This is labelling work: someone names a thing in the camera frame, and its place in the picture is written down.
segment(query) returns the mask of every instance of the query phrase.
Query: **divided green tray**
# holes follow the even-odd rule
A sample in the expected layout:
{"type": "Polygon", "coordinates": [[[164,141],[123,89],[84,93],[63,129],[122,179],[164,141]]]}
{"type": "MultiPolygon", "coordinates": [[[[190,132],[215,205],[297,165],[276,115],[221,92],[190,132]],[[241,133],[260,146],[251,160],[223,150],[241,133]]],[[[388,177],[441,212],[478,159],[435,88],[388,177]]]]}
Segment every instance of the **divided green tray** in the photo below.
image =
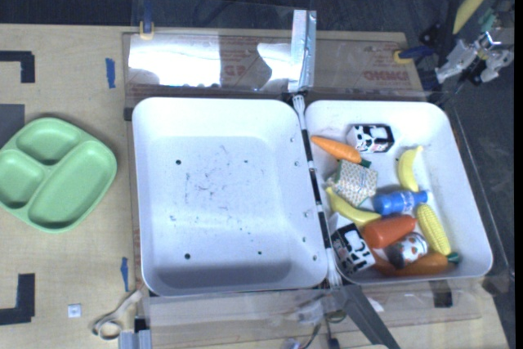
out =
{"type": "Polygon", "coordinates": [[[0,207],[39,230],[71,230],[116,170],[113,152],[92,135],[62,119],[36,119],[0,149],[0,207]]]}

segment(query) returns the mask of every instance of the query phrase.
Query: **table surface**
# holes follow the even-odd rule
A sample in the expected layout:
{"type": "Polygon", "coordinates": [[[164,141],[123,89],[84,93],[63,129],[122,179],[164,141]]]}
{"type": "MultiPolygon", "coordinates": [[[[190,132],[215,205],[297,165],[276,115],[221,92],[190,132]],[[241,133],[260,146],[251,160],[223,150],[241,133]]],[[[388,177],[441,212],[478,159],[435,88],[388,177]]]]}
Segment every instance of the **table surface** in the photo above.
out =
{"type": "MultiPolygon", "coordinates": [[[[44,233],[0,211],[0,308],[15,306],[18,274],[36,277],[35,316],[30,323],[0,326],[3,347],[40,348],[42,342],[46,347],[118,347],[116,340],[102,341],[91,329],[128,295],[120,272],[123,257],[131,267],[129,288],[135,287],[122,43],[122,35],[134,31],[130,27],[0,25],[0,51],[31,51],[36,57],[36,83],[20,83],[19,63],[0,62],[0,103],[24,104],[26,123],[43,116],[68,120],[103,141],[118,161],[107,194],[71,231],[44,233]],[[114,88],[106,77],[106,59],[115,63],[114,88]],[[68,305],[78,303],[82,315],[69,318],[68,305]]],[[[476,295],[480,313],[476,318],[389,329],[402,347],[507,347],[492,297],[481,287],[476,295]]],[[[134,315],[131,307],[120,319],[124,329],[132,329],[134,315]]],[[[337,337],[342,347],[369,345],[359,331],[337,333],[337,337]]],[[[281,347],[282,341],[226,346],[281,347]]],[[[325,347],[324,338],[317,338],[310,347],[325,347]]]]}

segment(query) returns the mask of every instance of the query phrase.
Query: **blue toy bottle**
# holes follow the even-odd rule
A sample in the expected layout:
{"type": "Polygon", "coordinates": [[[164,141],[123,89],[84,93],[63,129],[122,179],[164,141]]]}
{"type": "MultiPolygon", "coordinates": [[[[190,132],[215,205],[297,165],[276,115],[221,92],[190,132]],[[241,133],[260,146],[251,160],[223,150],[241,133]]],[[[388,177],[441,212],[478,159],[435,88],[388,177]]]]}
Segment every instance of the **blue toy bottle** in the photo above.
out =
{"type": "Polygon", "coordinates": [[[411,192],[410,190],[398,190],[391,194],[378,194],[373,198],[374,211],[387,216],[392,213],[408,213],[417,205],[426,203],[428,195],[425,190],[411,192]]]}

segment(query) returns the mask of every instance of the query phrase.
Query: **corn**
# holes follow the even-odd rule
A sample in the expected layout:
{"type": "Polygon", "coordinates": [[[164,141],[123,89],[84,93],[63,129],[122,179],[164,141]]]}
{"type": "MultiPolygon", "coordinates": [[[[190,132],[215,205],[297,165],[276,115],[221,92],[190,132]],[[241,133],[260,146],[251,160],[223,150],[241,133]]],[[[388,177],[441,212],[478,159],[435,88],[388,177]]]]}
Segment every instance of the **corn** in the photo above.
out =
{"type": "Polygon", "coordinates": [[[452,252],[449,238],[432,208],[427,204],[419,205],[416,210],[416,218],[429,246],[437,252],[448,256],[452,252]]]}

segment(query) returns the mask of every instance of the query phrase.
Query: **banana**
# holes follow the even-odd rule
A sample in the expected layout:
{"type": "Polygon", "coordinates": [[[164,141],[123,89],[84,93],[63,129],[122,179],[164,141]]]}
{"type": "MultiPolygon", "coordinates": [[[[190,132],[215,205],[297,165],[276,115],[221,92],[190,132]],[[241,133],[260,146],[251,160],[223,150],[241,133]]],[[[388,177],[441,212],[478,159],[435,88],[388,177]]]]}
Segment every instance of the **banana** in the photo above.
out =
{"type": "Polygon", "coordinates": [[[418,181],[413,172],[413,164],[416,155],[423,150],[423,146],[419,145],[415,149],[409,149],[403,152],[398,162],[398,177],[403,188],[413,192],[419,192],[418,181]]]}
{"type": "Polygon", "coordinates": [[[363,227],[368,222],[382,217],[380,214],[373,213],[372,211],[363,211],[354,208],[341,196],[336,195],[336,192],[334,192],[331,187],[328,187],[325,191],[327,192],[327,195],[329,195],[330,208],[333,211],[342,214],[345,218],[352,220],[358,228],[363,227]]]}

